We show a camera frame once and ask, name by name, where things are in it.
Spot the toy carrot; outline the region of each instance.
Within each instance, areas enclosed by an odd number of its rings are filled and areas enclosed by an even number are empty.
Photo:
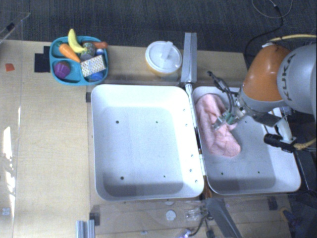
[[[66,58],[72,59],[76,62],[80,62],[79,57],[75,54],[75,52],[72,50],[72,48],[66,44],[61,43],[58,47],[59,52],[61,52]]]
[[[108,47],[108,43],[107,42],[84,41],[83,44],[85,44],[86,42],[90,42],[90,43],[94,44],[96,49],[106,49]]]

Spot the yellow cable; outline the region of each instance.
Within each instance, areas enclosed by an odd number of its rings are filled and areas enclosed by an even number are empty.
[[[294,147],[297,149],[297,150],[303,150],[307,147],[309,147],[310,145],[314,144],[316,142],[317,138],[314,138],[313,140],[309,141],[309,142],[306,142],[306,143],[303,143],[303,144],[300,144],[300,143],[296,143],[294,144]]]
[[[290,40],[290,39],[297,39],[297,38],[313,38],[316,39],[317,35],[313,34],[292,34],[292,35],[286,35],[282,37],[276,37],[273,39],[270,39],[269,42],[276,42],[276,41],[283,41],[283,40]]]

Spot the banana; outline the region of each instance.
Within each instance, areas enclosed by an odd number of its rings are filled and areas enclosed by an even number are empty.
[[[77,42],[77,36],[74,29],[70,29],[68,32],[68,44],[75,53],[82,53],[84,51],[87,51],[87,48],[82,47]]]

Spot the pink towel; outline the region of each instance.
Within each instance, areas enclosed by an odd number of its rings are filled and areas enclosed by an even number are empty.
[[[214,94],[206,94],[198,100],[195,106],[200,132],[209,152],[228,157],[239,154],[241,147],[230,132],[236,127],[236,124],[228,125],[225,123],[218,130],[215,130],[212,126],[217,117],[225,112],[220,97]]]

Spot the blue tray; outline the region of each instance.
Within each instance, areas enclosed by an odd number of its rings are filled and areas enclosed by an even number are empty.
[[[106,63],[106,69],[101,71],[103,73],[103,78],[101,80],[98,81],[92,81],[90,82],[88,78],[85,78],[82,70],[81,70],[81,66],[80,63],[75,62],[71,59],[68,59],[66,57],[64,57],[58,50],[58,46],[57,43],[59,41],[62,41],[63,43],[68,43],[68,37],[60,37],[56,40],[54,40],[51,44],[50,47],[50,66],[51,66],[51,72],[53,77],[55,78],[56,81],[58,81],[61,84],[64,85],[96,85],[99,84],[101,82],[104,81],[104,79],[107,77],[108,75],[108,55],[107,55],[107,51],[104,49],[104,60]],[[77,41],[79,43],[83,42],[83,41],[94,41],[94,42],[100,42],[99,39],[94,38],[94,37],[89,37],[89,36],[77,36]],[[58,78],[55,73],[54,73],[54,65],[56,63],[58,63],[59,61],[66,61],[69,63],[70,65],[70,73],[64,78],[64,79],[60,79]]]

